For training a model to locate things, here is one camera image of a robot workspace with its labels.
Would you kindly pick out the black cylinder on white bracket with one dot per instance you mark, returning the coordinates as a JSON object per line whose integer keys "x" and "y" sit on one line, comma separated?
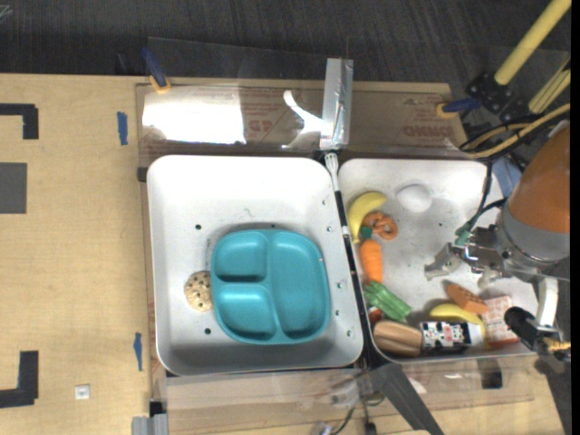
{"x": 525, "y": 324}

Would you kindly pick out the brown bread roll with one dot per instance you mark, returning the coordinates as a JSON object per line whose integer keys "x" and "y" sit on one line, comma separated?
{"x": 396, "y": 338}

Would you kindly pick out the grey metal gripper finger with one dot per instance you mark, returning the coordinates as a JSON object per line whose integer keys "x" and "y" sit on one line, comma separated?
{"x": 447, "y": 252}
{"x": 436, "y": 270}

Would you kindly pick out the orange and white packet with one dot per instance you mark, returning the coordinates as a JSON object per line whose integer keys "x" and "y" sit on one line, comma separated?
{"x": 498, "y": 320}

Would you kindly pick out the small red round toy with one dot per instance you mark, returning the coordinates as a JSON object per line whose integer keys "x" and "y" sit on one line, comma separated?
{"x": 375, "y": 315}

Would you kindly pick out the yellow banana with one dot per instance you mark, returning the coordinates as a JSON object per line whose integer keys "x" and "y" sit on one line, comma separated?
{"x": 448, "y": 311}
{"x": 360, "y": 209}

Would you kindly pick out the white plastic tray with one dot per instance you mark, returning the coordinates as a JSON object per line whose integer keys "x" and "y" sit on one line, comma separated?
{"x": 181, "y": 206}
{"x": 435, "y": 243}

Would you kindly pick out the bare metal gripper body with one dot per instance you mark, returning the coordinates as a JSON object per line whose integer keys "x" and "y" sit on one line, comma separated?
{"x": 487, "y": 248}

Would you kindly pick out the white cow print carton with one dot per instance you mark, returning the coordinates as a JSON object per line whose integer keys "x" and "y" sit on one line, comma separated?
{"x": 446, "y": 335}

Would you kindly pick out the orange pretzel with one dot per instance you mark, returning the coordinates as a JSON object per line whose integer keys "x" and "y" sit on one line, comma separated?
{"x": 389, "y": 229}

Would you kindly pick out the blue divided plate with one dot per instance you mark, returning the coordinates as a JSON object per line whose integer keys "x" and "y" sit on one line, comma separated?
{"x": 272, "y": 288}

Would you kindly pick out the beige chocolate chip biscuit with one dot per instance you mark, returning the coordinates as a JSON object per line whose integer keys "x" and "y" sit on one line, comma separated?
{"x": 197, "y": 292}

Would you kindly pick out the orange carrot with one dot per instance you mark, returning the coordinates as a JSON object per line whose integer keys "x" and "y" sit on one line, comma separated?
{"x": 371, "y": 261}

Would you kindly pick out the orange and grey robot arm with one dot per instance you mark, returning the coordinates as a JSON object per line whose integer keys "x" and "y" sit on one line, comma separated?
{"x": 539, "y": 197}

